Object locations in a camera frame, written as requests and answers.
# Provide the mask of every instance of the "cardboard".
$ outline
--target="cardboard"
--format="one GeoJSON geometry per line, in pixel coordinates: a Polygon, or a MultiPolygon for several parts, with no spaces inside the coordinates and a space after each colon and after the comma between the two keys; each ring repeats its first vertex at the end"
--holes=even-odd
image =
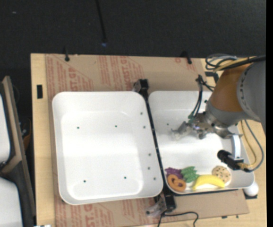
{"type": "MultiPolygon", "coordinates": [[[[131,90],[138,79],[149,80],[149,93],[156,90],[198,90],[195,79],[205,78],[201,59],[152,58],[130,56],[73,55],[45,56],[48,108],[53,97],[62,91],[131,90]]],[[[51,155],[54,189],[54,219],[57,227],[124,227],[148,225],[158,219],[148,217],[145,209],[154,204],[153,198],[113,201],[87,205],[68,205],[58,191],[52,114],[50,112],[51,155]]],[[[200,218],[248,213],[242,190],[179,196],[173,213],[195,211],[200,218]]],[[[193,215],[166,217],[163,222],[194,219],[193,215]]]]}

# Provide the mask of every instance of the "toy banana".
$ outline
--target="toy banana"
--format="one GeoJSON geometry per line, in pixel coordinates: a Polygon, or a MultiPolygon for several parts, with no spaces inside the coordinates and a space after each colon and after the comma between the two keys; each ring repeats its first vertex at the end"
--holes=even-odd
{"type": "Polygon", "coordinates": [[[212,184],[214,186],[218,186],[218,187],[225,187],[225,183],[218,178],[217,176],[214,175],[200,175],[194,186],[192,187],[193,190],[195,190],[197,187],[204,185],[204,184],[212,184]]]}

